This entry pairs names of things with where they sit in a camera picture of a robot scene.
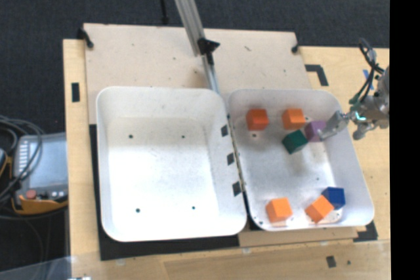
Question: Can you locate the pale flat board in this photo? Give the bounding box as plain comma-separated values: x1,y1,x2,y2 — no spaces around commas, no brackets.
81,22,359,247

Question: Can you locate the orange cube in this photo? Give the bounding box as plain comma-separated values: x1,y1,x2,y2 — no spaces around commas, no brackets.
304,195,335,224
245,108,270,132
281,108,306,130
265,197,294,224

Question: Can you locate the white plastic tray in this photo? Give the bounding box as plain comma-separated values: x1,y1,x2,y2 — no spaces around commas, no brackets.
226,88,375,233
95,85,248,243

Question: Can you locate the purple cube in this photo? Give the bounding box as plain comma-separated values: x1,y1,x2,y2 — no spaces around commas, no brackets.
304,120,327,144

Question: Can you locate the green cube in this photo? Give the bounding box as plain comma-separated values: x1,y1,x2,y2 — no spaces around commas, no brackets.
282,129,309,155

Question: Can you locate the blue cube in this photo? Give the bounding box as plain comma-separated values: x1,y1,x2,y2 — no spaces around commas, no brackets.
321,186,347,210

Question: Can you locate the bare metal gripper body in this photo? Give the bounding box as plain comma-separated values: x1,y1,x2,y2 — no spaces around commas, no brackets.
348,67,390,129

